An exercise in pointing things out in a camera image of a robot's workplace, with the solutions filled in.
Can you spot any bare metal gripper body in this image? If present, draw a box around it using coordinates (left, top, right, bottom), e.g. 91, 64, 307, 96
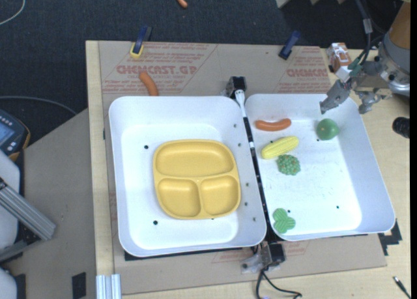
350, 61, 411, 97

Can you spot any green bell pepper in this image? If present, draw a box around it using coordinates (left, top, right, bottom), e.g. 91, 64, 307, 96
315, 118, 341, 141

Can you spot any orange and white carton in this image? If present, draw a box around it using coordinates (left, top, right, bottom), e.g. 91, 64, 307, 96
326, 42, 354, 81

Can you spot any yellow corn cob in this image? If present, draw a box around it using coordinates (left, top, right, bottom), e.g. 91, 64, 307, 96
260, 135, 300, 161

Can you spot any green dotted grape bunch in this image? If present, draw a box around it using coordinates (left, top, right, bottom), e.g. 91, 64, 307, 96
276, 154, 302, 177

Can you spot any white plastic tray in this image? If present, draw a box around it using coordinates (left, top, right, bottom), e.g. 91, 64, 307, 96
244, 93, 397, 242
108, 95, 268, 257

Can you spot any thin black and white rod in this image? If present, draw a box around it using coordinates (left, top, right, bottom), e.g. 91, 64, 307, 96
235, 89, 272, 244

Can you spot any green leafy vegetable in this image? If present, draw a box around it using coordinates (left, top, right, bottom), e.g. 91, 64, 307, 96
272, 207, 297, 235

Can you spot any brown cardboard board, red print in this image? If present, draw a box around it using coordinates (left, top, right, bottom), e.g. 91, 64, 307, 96
97, 40, 388, 296

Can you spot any yellow divided plate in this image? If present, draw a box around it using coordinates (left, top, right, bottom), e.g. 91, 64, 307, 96
152, 139, 242, 221

